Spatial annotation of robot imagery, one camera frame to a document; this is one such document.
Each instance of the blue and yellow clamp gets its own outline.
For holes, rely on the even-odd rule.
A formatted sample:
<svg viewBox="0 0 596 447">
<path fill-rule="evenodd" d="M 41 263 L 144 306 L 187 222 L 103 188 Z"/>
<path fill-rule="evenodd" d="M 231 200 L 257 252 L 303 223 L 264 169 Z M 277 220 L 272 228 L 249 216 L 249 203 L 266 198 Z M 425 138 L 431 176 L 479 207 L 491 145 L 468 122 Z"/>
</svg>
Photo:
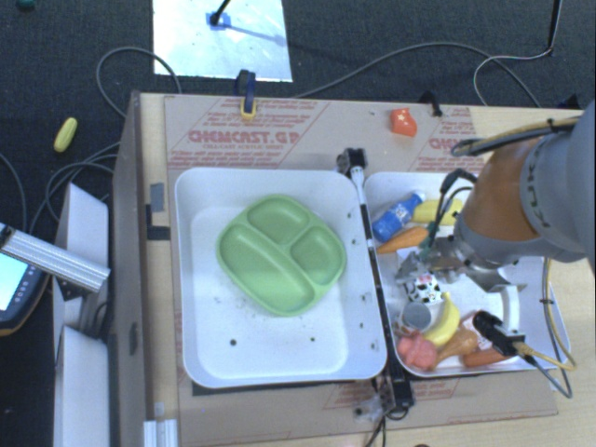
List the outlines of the blue and yellow clamp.
<svg viewBox="0 0 596 447">
<path fill-rule="evenodd" d="M 240 102 L 240 115 L 242 119 L 248 121 L 253 119 L 257 114 L 257 102 L 254 99 L 255 83 L 255 73 L 248 70 L 241 70 L 234 84 L 234 94 L 243 97 Z"/>
</svg>

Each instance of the black floor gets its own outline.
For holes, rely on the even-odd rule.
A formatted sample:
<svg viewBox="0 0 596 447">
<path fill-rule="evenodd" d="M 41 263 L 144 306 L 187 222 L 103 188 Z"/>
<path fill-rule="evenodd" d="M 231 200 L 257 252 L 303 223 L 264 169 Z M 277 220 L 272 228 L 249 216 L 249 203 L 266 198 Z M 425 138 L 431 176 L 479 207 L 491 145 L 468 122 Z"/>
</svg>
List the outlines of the black floor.
<svg viewBox="0 0 596 447">
<path fill-rule="evenodd" d="M 0 0 L 0 153 L 14 165 L 27 196 L 29 219 L 43 201 L 51 175 L 117 142 L 121 118 L 102 100 L 95 67 L 106 51 L 153 46 L 152 0 L 37 0 L 34 10 Z M 291 96 L 319 87 L 401 47 L 448 41 L 493 55 L 532 56 L 547 46 L 553 0 L 282 0 L 294 83 L 260 83 L 262 96 Z M 541 105 L 554 107 L 576 95 L 594 99 L 596 0 L 563 0 L 552 55 L 512 61 Z M 429 47 L 380 63 L 324 99 L 416 102 L 426 90 L 441 102 L 481 104 L 472 86 L 482 56 L 456 47 Z M 124 106 L 132 89 L 170 92 L 143 55 L 123 54 L 105 64 L 103 80 Z M 230 80 L 182 78 L 188 93 L 231 94 Z M 485 99 L 497 106 L 533 106 L 496 65 L 481 73 Z M 69 151 L 52 150 L 68 116 L 79 121 Z M 95 196 L 109 192 L 109 178 L 82 174 L 79 184 Z M 60 197 L 54 198 L 56 207 Z M 0 222 L 21 227 L 17 186 L 0 164 Z M 55 223 L 44 212 L 34 230 L 51 240 Z M 45 296 L 22 330 L 0 339 L 0 445 L 51 444 L 53 366 L 51 302 Z"/>
</svg>

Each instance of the toy banana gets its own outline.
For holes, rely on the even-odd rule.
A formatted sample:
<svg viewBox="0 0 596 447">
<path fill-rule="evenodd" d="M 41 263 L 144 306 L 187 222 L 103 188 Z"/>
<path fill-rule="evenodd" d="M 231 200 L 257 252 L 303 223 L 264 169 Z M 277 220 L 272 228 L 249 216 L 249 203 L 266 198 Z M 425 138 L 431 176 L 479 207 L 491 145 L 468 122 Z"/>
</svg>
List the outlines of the toy banana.
<svg viewBox="0 0 596 447">
<path fill-rule="evenodd" d="M 449 292 L 445 292 L 442 297 L 445 305 L 440 320 L 435 326 L 424 333 L 425 339 L 430 341 L 436 347 L 441 347 L 447 344 L 457 331 L 460 319 L 459 309 L 451 300 Z"/>
</svg>

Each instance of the white tray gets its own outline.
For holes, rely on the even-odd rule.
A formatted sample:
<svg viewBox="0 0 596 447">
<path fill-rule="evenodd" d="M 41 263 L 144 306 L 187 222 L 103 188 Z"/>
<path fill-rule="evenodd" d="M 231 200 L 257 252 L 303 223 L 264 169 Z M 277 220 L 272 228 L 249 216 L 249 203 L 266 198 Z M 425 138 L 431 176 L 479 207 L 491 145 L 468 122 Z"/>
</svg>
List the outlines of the white tray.
<svg viewBox="0 0 596 447">
<path fill-rule="evenodd" d="M 420 172 L 377 172 L 373 174 L 365 183 L 365 194 L 371 219 L 375 220 L 396 200 L 405 198 L 413 191 L 424 192 L 427 200 L 438 199 L 443 178 L 444 174 Z M 458 182 L 454 185 L 454 189 L 463 185 L 469 185 L 469 183 Z M 458 198 L 465 200 L 466 195 L 467 192 L 462 192 L 458 195 Z M 442 227 L 439 237 L 444 237 L 450 233 L 450 227 Z M 396 254 L 378 255 L 378 263 L 386 297 L 387 312 L 389 318 L 394 320 L 408 301 L 404 290 L 398 289 L 395 282 L 398 271 L 398 256 Z M 503 296 L 499 293 L 486 293 L 467 278 L 460 278 L 450 285 L 440 284 L 440 287 L 442 291 L 450 292 L 462 318 L 480 309 L 486 310 L 501 319 L 512 316 L 514 318 L 512 323 L 517 324 L 518 330 L 526 335 L 526 343 L 536 351 L 554 358 L 555 353 L 550 342 L 543 305 L 540 302 L 542 299 L 543 263 L 542 258 L 525 257 L 517 265 L 510 265 L 501 269 L 502 276 L 511 283 L 527 284 L 524 289 L 519 291 L 519 294 L 510 292 L 509 296 Z M 556 304 L 553 306 L 552 311 L 562 341 L 569 346 L 561 313 Z M 541 359 L 538 359 L 538 362 L 545 368 L 552 367 Z M 519 357 L 474 369 L 466 368 L 457 357 L 446 359 L 432 372 L 404 367 L 411 373 L 421 377 L 461 376 L 534 369 Z"/>
<path fill-rule="evenodd" d="M 290 196 L 342 240 L 345 272 L 297 317 L 266 311 L 218 265 L 216 240 L 256 200 Z M 369 379 L 386 362 L 359 201 L 345 176 L 321 170 L 190 169 L 175 186 L 183 361 L 206 387 Z"/>
</svg>

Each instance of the orange carrot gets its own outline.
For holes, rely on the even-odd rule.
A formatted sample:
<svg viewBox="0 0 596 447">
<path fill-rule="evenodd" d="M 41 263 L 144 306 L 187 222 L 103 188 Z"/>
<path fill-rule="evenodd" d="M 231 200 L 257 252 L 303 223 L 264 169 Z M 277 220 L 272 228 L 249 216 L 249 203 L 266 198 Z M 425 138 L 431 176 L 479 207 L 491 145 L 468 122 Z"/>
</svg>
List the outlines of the orange carrot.
<svg viewBox="0 0 596 447">
<path fill-rule="evenodd" d="M 422 226 L 414 226 L 400 231 L 393 238 L 376 249 L 377 253 L 391 253 L 399 249 L 407 249 L 420 245 L 428 237 L 428 230 Z"/>
</svg>

